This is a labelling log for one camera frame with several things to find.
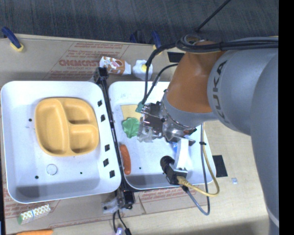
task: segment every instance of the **orange object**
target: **orange object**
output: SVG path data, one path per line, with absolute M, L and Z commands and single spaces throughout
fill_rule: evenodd
M 120 152 L 123 158 L 124 173 L 129 175 L 131 173 L 131 158 L 125 144 L 120 145 Z
M 40 147 L 52 156 L 86 154 L 99 143 L 94 109 L 79 98 L 51 97 L 40 101 L 35 109 L 35 128 Z
M 51 235 L 53 230 L 38 230 L 38 231 L 29 231 L 17 233 L 16 235 Z
M 197 45 L 213 44 L 205 41 Z M 167 100 L 175 108 L 195 113 L 211 112 L 207 96 L 210 71 L 224 51 L 194 54 L 186 52 L 168 86 Z

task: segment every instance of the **blue clamp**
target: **blue clamp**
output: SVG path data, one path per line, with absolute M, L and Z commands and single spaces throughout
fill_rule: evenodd
M 17 37 L 8 27 L 3 27 L 2 32 L 11 41 L 10 46 L 14 48 L 14 50 L 18 52 L 21 52 L 23 50 L 24 46 L 19 42 Z
M 161 46 L 161 42 L 160 42 L 160 37 L 159 37 L 158 32 L 154 30 L 154 31 L 151 33 L 151 35 L 152 35 L 153 42 L 154 42 L 156 48 L 159 48 L 159 47 Z
M 146 42 L 143 39 L 142 31 L 136 30 L 133 34 L 130 35 L 129 40 L 131 43 L 135 44 L 145 44 Z

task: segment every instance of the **yellow divided tray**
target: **yellow divided tray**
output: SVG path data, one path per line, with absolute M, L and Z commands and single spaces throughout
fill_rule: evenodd
M 43 99 L 35 109 L 38 143 L 52 156 L 86 154 L 99 143 L 99 130 L 93 108 L 73 97 Z

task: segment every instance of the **white sink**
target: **white sink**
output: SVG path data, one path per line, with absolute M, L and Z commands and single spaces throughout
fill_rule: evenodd
M 40 148 L 34 112 L 36 105 L 48 97 L 80 98 L 93 107 L 100 135 L 95 150 L 78 156 L 57 157 Z M 1 90 L 1 110 L 7 189 L 15 201 L 27 204 L 102 194 L 120 186 L 119 163 L 98 85 L 12 81 Z
M 164 90 L 168 87 L 169 82 L 158 82 L 148 97 L 148 103 L 156 103 L 161 101 Z M 148 82 L 148 88 L 151 87 L 151 82 Z M 153 142 L 139 142 L 136 137 L 128 138 L 123 131 L 122 121 L 123 113 L 122 105 L 138 104 L 144 96 L 144 82 L 128 82 L 119 81 L 110 85 L 109 97 L 113 119 L 115 121 L 116 135 L 119 144 L 125 144 L 128 147 L 128 152 L 131 158 L 131 173 L 125 175 L 127 183 L 137 190 L 148 190 L 156 188 L 171 188 L 176 187 L 170 185 L 163 175 L 160 166 L 160 160 L 164 156 L 175 158 L 176 152 L 172 146 L 165 141 L 164 138 L 155 139 Z M 206 145 L 206 153 L 209 164 L 216 175 L 216 167 L 212 158 L 211 150 L 206 135 L 204 134 Z M 200 126 L 197 128 L 190 139 L 196 141 L 192 146 L 189 146 L 188 156 L 186 160 L 186 169 L 188 171 L 187 180 L 193 185 L 204 184 L 204 174 L 200 156 Z M 205 163 L 205 172 L 207 182 L 212 182 L 212 177 Z

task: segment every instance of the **yellow toy object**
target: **yellow toy object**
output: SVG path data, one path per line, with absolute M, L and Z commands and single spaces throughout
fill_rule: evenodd
M 35 109 L 38 143 L 49 155 L 66 157 L 86 154 L 99 143 L 99 129 L 93 108 L 72 97 L 43 99 Z
M 26 223 L 31 222 L 33 220 L 36 220 L 38 218 L 47 216 L 50 211 L 51 211 L 51 209 L 50 209 L 49 204 L 25 211 L 19 215 L 18 223 L 20 225 L 26 224 Z

